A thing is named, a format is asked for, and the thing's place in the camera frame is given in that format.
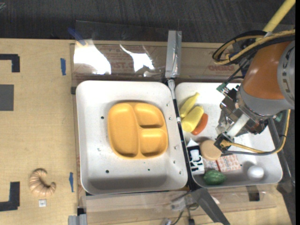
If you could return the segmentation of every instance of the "yellow divided plate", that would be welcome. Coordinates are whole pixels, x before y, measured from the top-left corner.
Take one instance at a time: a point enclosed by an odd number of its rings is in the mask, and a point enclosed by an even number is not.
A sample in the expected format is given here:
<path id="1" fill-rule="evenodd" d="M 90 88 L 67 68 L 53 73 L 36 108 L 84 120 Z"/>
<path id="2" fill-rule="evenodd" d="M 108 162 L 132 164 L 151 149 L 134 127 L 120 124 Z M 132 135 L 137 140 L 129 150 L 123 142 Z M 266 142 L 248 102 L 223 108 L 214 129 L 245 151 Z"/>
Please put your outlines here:
<path id="1" fill-rule="evenodd" d="M 151 104 L 114 105 L 108 113 L 107 128 L 112 150 L 123 158 L 153 158 L 168 147 L 164 116 Z"/>

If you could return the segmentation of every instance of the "white tray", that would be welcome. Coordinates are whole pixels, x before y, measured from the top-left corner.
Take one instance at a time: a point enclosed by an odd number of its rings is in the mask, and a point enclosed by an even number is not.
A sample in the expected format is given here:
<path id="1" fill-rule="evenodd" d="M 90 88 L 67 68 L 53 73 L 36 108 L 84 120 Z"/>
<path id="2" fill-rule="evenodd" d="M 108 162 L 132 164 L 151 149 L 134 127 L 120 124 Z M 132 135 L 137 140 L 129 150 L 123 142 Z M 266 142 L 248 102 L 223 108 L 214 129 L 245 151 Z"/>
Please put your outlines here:
<path id="1" fill-rule="evenodd" d="M 217 132 L 215 128 L 218 125 L 218 120 L 221 113 L 220 103 L 224 99 L 224 96 L 216 90 L 219 85 L 219 83 L 184 82 L 176 86 L 175 92 L 179 107 L 188 97 L 193 96 L 196 92 L 198 92 L 200 96 L 197 99 L 196 105 L 203 106 L 205 113 L 207 113 L 209 116 L 206 128 L 199 135 L 194 136 L 191 133 L 184 132 L 186 143 L 188 143 L 190 138 L 196 142 L 202 142 L 207 139 L 216 139 Z M 237 84 L 230 84 L 228 87 L 233 88 L 236 85 Z M 270 151 L 275 148 L 268 127 L 259 135 L 246 134 L 237 137 L 235 142 L 265 151 Z M 242 149 L 231 147 L 230 150 Z M 227 180 L 222 185 L 206 185 L 203 180 L 203 175 L 195 175 L 194 180 L 204 188 L 274 184 L 281 180 L 283 173 L 277 154 L 268 156 L 237 156 L 240 164 L 242 165 L 242 169 L 232 172 L 225 172 L 224 174 L 227 176 Z M 262 180 L 252 181 L 247 177 L 247 170 L 251 165 L 259 165 L 264 169 L 264 177 Z"/>
<path id="2" fill-rule="evenodd" d="M 116 103 L 140 101 L 165 117 L 169 144 L 148 159 L 117 156 L 107 135 L 107 115 Z M 85 81 L 76 89 L 81 182 L 93 195 L 176 190 L 188 175 L 171 91 L 159 82 Z"/>

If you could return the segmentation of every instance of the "blue tape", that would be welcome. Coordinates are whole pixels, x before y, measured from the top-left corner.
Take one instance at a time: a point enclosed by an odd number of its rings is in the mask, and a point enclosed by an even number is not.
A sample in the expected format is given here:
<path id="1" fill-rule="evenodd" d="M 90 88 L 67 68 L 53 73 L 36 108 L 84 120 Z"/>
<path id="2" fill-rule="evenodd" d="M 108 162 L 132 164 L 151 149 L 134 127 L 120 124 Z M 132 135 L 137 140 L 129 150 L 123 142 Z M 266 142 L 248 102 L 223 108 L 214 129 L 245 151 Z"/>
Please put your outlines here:
<path id="1" fill-rule="evenodd" d="M 70 181 L 70 185 L 71 185 L 71 191 L 73 193 L 74 192 L 74 186 L 73 186 L 74 179 L 73 179 L 73 173 L 72 172 L 70 172 L 69 181 Z"/>
<path id="2" fill-rule="evenodd" d="M 73 28 L 68 28 L 67 29 L 68 33 L 71 34 L 73 37 L 75 37 L 75 39 L 82 45 L 86 45 L 83 37 L 80 35 L 79 32 L 77 32 L 75 29 Z"/>
<path id="3" fill-rule="evenodd" d="M 61 68 L 61 73 L 63 76 L 67 75 L 66 74 L 66 60 L 64 58 L 60 59 L 60 68 Z"/>

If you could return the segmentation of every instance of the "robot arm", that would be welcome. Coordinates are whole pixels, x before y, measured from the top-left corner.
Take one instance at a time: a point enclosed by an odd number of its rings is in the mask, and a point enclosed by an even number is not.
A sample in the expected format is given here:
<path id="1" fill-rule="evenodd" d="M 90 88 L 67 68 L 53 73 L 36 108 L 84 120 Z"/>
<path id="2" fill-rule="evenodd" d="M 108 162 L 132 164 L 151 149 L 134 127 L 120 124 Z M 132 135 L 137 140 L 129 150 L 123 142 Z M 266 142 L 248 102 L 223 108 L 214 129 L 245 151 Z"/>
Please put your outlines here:
<path id="1" fill-rule="evenodd" d="M 277 39 L 257 51 L 240 86 L 229 90 L 225 82 L 218 88 L 225 96 L 216 128 L 215 146 L 219 149 L 224 150 L 220 146 L 222 141 L 233 142 L 234 137 L 244 133 L 259 134 L 269 118 L 283 110 L 295 109 L 295 41 L 294 36 L 282 38 L 283 42 Z"/>

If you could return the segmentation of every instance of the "dark floor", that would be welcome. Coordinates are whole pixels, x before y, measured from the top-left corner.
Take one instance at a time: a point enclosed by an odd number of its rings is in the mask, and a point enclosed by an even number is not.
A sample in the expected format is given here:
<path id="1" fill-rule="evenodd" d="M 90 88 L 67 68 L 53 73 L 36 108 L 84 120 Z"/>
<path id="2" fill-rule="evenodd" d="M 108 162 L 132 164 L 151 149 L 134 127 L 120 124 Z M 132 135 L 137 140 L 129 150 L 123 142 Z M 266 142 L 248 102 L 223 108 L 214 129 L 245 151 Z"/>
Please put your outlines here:
<path id="1" fill-rule="evenodd" d="M 179 29 L 186 42 L 224 42 L 241 32 L 262 29 L 283 1 L 0 0 L 6 4 L 0 10 L 0 38 L 68 39 L 72 38 L 68 27 L 82 25 L 76 21 L 89 21 Z M 294 27 L 295 24 L 293 7 L 281 27 Z M 284 153 L 295 180 L 294 115 L 293 112 Z M 295 224 L 295 186 L 292 192 L 284 194 Z"/>

